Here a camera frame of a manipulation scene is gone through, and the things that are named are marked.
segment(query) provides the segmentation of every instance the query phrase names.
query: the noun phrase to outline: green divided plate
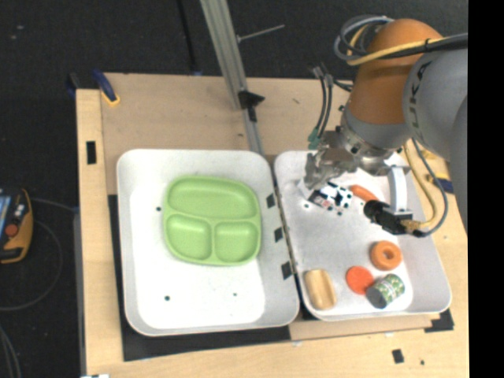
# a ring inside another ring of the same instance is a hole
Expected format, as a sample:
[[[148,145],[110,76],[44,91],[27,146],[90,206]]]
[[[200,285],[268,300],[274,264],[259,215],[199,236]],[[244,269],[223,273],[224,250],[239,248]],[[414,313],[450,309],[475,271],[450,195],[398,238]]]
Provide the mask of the green divided plate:
[[[261,248],[261,212],[246,184],[213,176],[182,176],[164,200],[165,240],[171,252],[203,265],[242,265]]]

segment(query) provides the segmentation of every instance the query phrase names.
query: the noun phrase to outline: wooden board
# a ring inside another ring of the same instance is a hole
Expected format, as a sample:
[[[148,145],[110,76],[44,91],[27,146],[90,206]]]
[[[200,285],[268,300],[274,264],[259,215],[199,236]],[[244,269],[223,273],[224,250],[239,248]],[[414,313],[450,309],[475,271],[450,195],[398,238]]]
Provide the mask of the wooden board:
[[[452,286],[450,307],[455,329],[424,333],[433,316],[394,318],[386,323],[299,322],[293,343],[209,350],[122,360],[119,311],[106,196],[116,192],[115,162],[132,148],[246,149],[241,113],[233,111],[220,77],[108,74],[121,103],[110,108],[98,91],[77,91],[83,289],[87,373],[116,376],[466,376],[469,371],[467,235],[450,198],[447,222],[435,234]],[[264,95],[258,107],[259,132],[270,158],[285,150],[304,150],[321,106],[316,80],[249,79],[250,90]],[[338,91],[334,108],[347,94]],[[340,113],[333,110],[330,127]],[[87,163],[94,142],[96,164]],[[446,170],[440,159],[435,170]],[[422,203],[428,208],[426,199]],[[413,331],[400,332],[404,329]],[[394,335],[370,335],[396,332]],[[297,340],[305,340],[299,345]],[[402,349],[395,364],[391,351]]]

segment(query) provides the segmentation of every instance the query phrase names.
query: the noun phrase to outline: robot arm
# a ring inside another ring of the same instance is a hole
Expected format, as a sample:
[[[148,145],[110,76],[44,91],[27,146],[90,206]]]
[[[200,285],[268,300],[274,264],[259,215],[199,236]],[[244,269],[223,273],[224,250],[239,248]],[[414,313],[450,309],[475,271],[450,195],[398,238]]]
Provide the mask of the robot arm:
[[[357,48],[376,26],[367,50]],[[360,68],[341,125],[307,156],[305,187],[319,189],[357,168],[388,174],[385,160],[413,137],[450,161],[467,230],[467,35],[443,38],[420,21],[363,16],[343,26],[335,52]]]

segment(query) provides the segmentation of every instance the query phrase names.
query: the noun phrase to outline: orange donut toy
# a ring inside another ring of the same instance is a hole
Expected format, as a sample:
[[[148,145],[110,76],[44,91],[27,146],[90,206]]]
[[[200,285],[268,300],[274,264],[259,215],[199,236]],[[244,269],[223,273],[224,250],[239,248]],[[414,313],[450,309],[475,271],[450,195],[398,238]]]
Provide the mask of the orange donut toy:
[[[379,241],[371,248],[371,262],[379,270],[392,270],[402,262],[402,252],[390,241]]]

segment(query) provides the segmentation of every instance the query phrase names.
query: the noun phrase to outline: orange lid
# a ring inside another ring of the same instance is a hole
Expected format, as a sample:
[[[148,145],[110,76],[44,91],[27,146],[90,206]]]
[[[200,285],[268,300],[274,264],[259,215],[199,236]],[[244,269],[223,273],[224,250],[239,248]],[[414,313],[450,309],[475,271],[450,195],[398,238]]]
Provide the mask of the orange lid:
[[[365,294],[374,281],[371,272],[362,266],[353,266],[346,272],[346,284],[357,294]]]

